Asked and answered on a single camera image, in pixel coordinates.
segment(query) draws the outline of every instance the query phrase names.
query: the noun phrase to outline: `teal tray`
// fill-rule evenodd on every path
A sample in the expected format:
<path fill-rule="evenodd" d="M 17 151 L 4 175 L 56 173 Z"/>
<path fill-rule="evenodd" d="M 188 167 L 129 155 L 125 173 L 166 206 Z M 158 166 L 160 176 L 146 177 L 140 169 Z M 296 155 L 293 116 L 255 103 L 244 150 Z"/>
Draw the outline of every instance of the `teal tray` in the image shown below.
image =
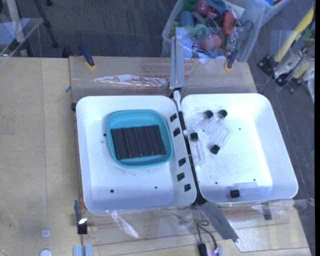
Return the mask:
<path fill-rule="evenodd" d="M 164 146 L 164 154 L 118 159 L 112 130 L 143 126 L 158 126 Z M 125 168 L 153 167 L 166 163 L 173 156 L 173 143 L 165 119 L 158 112 L 149 109 L 117 111 L 110 114 L 106 122 L 107 140 L 113 160 Z"/>

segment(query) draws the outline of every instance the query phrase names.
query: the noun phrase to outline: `black cap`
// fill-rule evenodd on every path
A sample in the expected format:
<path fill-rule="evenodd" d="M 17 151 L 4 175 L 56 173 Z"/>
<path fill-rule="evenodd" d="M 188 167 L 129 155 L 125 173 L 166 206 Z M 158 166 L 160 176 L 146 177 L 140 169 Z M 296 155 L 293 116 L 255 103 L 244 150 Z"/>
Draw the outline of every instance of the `black cap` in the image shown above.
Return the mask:
<path fill-rule="evenodd" d="M 238 198 L 240 197 L 240 192 L 238 189 L 230 190 L 230 196 L 232 198 Z"/>
<path fill-rule="evenodd" d="M 220 114 L 221 116 L 223 116 L 224 118 L 228 115 L 228 112 L 225 111 L 224 109 L 218 111 L 217 113 Z"/>
<path fill-rule="evenodd" d="M 209 119 L 214 116 L 214 113 L 210 110 L 207 110 L 206 112 L 203 112 Z"/>
<path fill-rule="evenodd" d="M 218 154 L 219 150 L 220 147 L 218 145 L 213 145 L 212 148 L 210 148 L 210 152 L 215 155 Z"/>
<path fill-rule="evenodd" d="M 190 134 L 190 139 L 191 139 L 192 141 L 197 141 L 197 140 L 199 140 L 199 138 L 198 138 L 198 133 L 196 133 L 196 132 L 191 133 L 191 134 Z"/>

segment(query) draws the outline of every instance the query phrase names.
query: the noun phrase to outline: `wooden table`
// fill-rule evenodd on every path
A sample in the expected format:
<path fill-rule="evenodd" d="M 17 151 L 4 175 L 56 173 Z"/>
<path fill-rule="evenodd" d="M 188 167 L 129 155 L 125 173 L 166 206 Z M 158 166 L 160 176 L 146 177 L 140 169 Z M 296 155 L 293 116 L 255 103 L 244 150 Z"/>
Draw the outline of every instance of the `wooden table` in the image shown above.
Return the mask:
<path fill-rule="evenodd" d="M 248 64 L 237 65 L 255 92 Z M 70 79 L 63 58 L 12 57 L 0 69 L 0 250 L 9 256 L 38 255 L 44 248 L 67 256 L 82 243 L 73 208 L 79 184 Z M 216 233 L 222 255 L 311 255 L 293 201 L 282 203 L 286 220 L 280 224 L 236 229 L 243 253 Z M 49 237 L 42 234 L 46 229 Z M 99 245 L 93 255 L 196 256 L 195 241 L 182 236 Z"/>

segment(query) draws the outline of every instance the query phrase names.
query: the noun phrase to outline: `white tray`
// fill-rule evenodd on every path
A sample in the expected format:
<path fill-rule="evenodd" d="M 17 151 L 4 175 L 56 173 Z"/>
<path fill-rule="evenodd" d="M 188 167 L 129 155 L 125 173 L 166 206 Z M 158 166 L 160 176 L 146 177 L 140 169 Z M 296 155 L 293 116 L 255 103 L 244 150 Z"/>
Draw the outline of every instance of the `white tray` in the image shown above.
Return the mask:
<path fill-rule="evenodd" d="M 154 167 L 124 168 L 111 157 L 106 134 L 108 116 L 123 110 L 154 110 L 171 133 L 173 156 Z M 108 210 L 182 207 L 196 199 L 195 182 L 174 102 L 165 96 L 88 96 L 76 105 L 83 197 L 96 214 Z M 179 128 L 180 133 L 173 136 Z M 179 160 L 185 163 L 179 166 Z"/>
<path fill-rule="evenodd" d="M 259 202 L 292 198 L 297 179 L 268 99 L 256 93 L 193 94 L 181 103 L 184 119 L 196 112 L 226 110 L 230 139 L 218 154 L 207 149 L 208 136 L 199 132 L 206 163 L 196 168 L 203 197 L 209 202 Z M 240 196 L 231 198 L 230 191 Z"/>

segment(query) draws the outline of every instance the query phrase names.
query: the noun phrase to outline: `black cable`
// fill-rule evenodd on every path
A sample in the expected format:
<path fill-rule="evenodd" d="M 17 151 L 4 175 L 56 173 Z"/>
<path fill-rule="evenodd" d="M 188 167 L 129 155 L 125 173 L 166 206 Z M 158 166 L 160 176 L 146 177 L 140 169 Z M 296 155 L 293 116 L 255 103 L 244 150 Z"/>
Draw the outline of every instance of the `black cable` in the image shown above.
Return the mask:
<path fill-rule="evenodd" d="M 198 230 L 198 235 L 199 235 L 199 239 L 200 239 L 200 243 L 202 244 L 202 239 L 201 239 L 201 234 L 200 234 L 200 229 L 199 229 L 199 224 L 196 224 L 196 229 Z"/>
<path fill-rule="evenodd" d="M 216 250 L 218 245 L 217 245 L 217 241 L 215 239 L 215 237 L 208 231 L 206 230 L 204 227 L 202 227 L 201 225 L 196 225 L 198 228 L 202 229 L 204 232 L 206 232 L 207 234 L 209 234 L 209 236 L 211 237 L 212 241 L 213 241 L 213 244 L 214 244 L 214 249 L 213 250 Z"/>

